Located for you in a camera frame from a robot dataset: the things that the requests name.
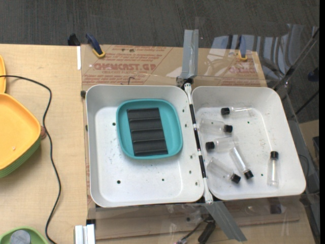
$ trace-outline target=black cord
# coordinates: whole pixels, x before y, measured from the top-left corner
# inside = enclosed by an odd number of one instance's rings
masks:
[[[32,79],[28,79],[28,78],[25,78],[25,77],[16,76],[16,75],[0,75],[0,78],[2,78],[2,77],[10,77],[10,78],[18,78],[18,79],[27,80],[27,81],[33,82],[33,83],[35,83],[35,84],[37,84],[37,85],[40,85],[40,86],[46,88],[46,89],[50,92],[49,102],[47,103],[47,107],[46,107],[46,109],[45,109],[45,112],[44,112],[44,115],[43,115],[43,120],[42,120],[42,122],[43,122],[43,127],[44,127],[44,130],[45,130],[45,133],[47,134],[47,136],[49,137],[49,140],[50,140],[50,159],[51,159],[52,166],[53,166],[54,171],[55,171],[55,174],[56,174],[57,182],[58,182],[58,185],[59,185],[59,191],[58,191],[58,195],[57,195],[57,197],[56,197],[55,204],[54,204],[54,206],[53,206],[53,208],[52,208],[51,214],[50,214],[50,216],[48,217],[48,220],[47,220],[47,222],[46,222],[46,226],[45,226],[45,234],[46,234],[46,237],[47,237],[47,238],[48,238],[48,239],[49,239],[53,244],[56,244],[56,242],[54,242],[54,241],[50,238],[50,236],[48,235],[48,232],[47,232],[47,231],[48,231],[49,223],[50,223],[50,221],[51,221],[51,219],[52,219],[52,216],[53,216],[53,214],[54,214],[54,210],[55,210],[55,208],[56,208],[56,206],[57,206],[57,203],[58,203],[58,201],[59,201],[59,199],[60,199],[60,195],[61,195],[61,181],[60,181],[59,174],[58,174],[58,172],[57,172],[57,170],[56,170],[55,164],[54,164],[54,162],[53,162],[53,143],[52,143],[52,138],[51,138],[49,132],[47,131],[46,126],[45,126],[45,117],[46,117],[47,111],[49,110],[49,107],[50,107],[50,104],[51,104],[51,101],[52,101],[52,91],[51,91],[51,89],[50,89],[48,86],[46,86],[46,85],[44,85],[44,84],[42,84],[42,83],[40,83],[40,82],[38,82],[38,81],[35,81],[35,80],[32,80]]]

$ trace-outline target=green bowl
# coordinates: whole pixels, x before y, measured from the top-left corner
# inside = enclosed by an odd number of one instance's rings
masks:
[[[14,228],[0,235],[0,244],[10,244],[10,237],[17,230],[27,231],[30,234],[31,244],[49,244],[49,242],[36,229],[27,226]]]

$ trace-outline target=black bottle cap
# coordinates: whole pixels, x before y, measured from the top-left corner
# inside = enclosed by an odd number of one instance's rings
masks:
[[[230,109],[229,108],[222,108],[221,109],[221,115],[229,115]]]
[[[279,159],[279,153],[277,151],[271,151],[270,158]]]
[[[233,175],[232,175],[232,177],[231,177],[231,180],[232,180],[233,182],[235,182],[235,183],[238,184],[239,181],[240,181],[240,179],[241,179],[241,177],[240,177],[239,175],[233,173]]]
[[[206,148],[207,150],[214,149],[214,147],[215,147],[215,145],[214,145],[213,142],[206,142],[206,143],[205,143],[205,148]]]
[[[233,126],[230,125],[224,125],[223,131],[231,133],[233,131]]]
[[[244,172],[244,175],[245,175],[246,179],[251,179],[252,177],[254,177],[251,170]]]

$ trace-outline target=transparent tube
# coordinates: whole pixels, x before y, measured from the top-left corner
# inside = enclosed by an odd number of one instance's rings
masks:
[[[217,138],[213,141],[206,142],[205,147],[207,151],[226,152],[235,147],[237,140],[236,137],[231,136]]]
[[[277,151],[272,151],[268,163],[268,179],[267,184],[279,187],[279,154]]]
[[[251,107],[225,107],[221,109],[222,116],[241,116],[241,115],[251,115]]]
[[[223,178],[225,180],[233,181],[234,183],[238,184],[241,177],[238,176],[234,170],[226,166],[221,161],[212,158],[211,161],[208,163],[207,166],[208,176],[217,176],[219,178]]]
[[[199,129],[203,133],[211,133],[215,135],[230,134],[233,131],[233,126],[226,125],[222,121],[202,118]]]
[[[246,179],[251,179],[254,176],[251,170],[248,168],[247,162],[243,159],[242,155],[240,154],[237,146],[234,146],[230,150],[230,156],[232,157],[238,170],[245,175]]]

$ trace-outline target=dark floor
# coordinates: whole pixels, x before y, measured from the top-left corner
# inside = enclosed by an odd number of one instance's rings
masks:
[[[319,26],[320,0],[0,0],[0,43],[67,45],[71,33],[86,32],[101,44],[183,46],[184,30],[198,19],[229,26],[240,20]],[[318,47],[292,76],[290,98],[299,122],[319,119]]]

